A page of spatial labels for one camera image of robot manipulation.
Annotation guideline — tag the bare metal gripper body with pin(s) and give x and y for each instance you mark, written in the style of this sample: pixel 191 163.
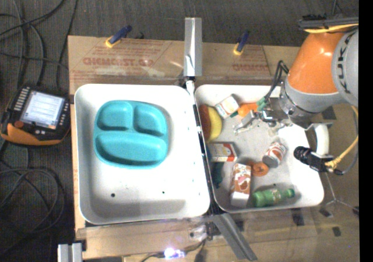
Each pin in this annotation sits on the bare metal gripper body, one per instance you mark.
pixel 281 109

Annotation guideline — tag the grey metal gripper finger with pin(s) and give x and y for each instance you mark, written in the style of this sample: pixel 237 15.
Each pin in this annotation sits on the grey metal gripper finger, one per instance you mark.
pixel 248 118
pixel 264 116

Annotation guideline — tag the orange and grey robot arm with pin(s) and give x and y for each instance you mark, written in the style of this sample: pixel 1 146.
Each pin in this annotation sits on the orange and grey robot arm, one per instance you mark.
pixel 314 65

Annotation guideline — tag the orange carrot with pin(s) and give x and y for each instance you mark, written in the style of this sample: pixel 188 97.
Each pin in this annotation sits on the orange carrot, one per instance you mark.
pixel 246 109

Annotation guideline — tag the white plastic tray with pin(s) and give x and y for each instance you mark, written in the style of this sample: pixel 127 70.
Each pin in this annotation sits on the white plastic tray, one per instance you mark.
pixel 131 191
pixel 253 141

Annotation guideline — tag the white and yellow carton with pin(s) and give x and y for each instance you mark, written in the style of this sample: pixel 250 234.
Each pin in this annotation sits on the white and yellow carton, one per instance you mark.
pixel 228 106

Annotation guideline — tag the yellow banana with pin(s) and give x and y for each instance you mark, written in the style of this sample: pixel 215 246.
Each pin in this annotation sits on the yellow banana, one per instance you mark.
pixel 216 122

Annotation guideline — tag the red and white can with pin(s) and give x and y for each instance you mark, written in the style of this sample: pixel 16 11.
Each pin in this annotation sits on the red and white can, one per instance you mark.
pixel 275 154

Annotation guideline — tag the red and white carton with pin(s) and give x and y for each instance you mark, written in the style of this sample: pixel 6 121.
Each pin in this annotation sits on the red and white carton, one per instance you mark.
pixel 223 152

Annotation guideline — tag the brown round bread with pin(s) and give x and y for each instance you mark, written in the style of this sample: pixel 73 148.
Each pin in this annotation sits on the brown round bread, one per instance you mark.
pixel 204 122

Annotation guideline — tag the orange doughnut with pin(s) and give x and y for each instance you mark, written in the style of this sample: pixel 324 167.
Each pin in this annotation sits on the orange doughnut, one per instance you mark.
pixel 260 169

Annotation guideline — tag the dark green broccoli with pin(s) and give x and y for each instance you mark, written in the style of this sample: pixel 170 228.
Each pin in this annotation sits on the dark green broccoli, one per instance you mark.
pixel 218 175

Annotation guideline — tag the orange and white carton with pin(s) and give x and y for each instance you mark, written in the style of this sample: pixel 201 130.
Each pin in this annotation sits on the orange and white carton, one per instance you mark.
pixel 241 185

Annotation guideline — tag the green bottle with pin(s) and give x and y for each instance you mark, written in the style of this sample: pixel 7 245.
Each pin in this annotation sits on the green bottle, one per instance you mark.
pixel 269 197

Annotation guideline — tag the blue divided plate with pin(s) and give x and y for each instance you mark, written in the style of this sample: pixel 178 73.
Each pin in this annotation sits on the blue divided plate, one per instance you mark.
pixel 131 144

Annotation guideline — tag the brown cardboard board red print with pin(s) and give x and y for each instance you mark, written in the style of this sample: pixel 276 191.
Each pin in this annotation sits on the brown cardboard board red print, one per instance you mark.
pixel 131 63

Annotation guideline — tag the black cylinder on white bracket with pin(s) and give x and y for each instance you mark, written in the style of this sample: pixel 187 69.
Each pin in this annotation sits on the black cylinder on white bracket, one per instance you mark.
pixel 313 159

